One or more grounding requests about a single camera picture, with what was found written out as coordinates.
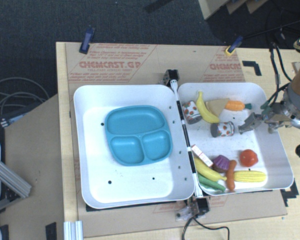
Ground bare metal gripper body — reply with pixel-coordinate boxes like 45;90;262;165
262;102;300;135

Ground white can with red print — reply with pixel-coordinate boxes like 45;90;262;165
210;120;236;138
181;100;203;125

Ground white plastic tray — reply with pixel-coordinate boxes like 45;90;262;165
73;84;196;209
176;82;295;197

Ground orange carrot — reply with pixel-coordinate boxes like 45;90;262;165
224;100;253;112

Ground red tomato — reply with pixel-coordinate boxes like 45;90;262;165
239;148;259;168

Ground tan pizza slice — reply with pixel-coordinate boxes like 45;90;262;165
205;98;230;118

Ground purple cupcake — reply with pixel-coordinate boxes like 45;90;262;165
212;154;231;174

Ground yellow banana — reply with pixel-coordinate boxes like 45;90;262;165
195;91;221;124
193;156;228;183

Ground yellow corn cob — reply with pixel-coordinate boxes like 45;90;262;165
232;170;267;184

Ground orange sausage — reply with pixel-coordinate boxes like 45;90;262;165
225;159;238;192

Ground white and red carton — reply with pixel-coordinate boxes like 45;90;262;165
190;144;214;168

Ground thin black and white rod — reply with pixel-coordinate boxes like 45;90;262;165
170;79;204;199

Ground green beans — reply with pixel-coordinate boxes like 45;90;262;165
197;173;227;193

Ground blue divided plate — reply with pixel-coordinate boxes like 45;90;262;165
104;105;174;167

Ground brown cardboard board, red print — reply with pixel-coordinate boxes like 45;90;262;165
64;42;289;238

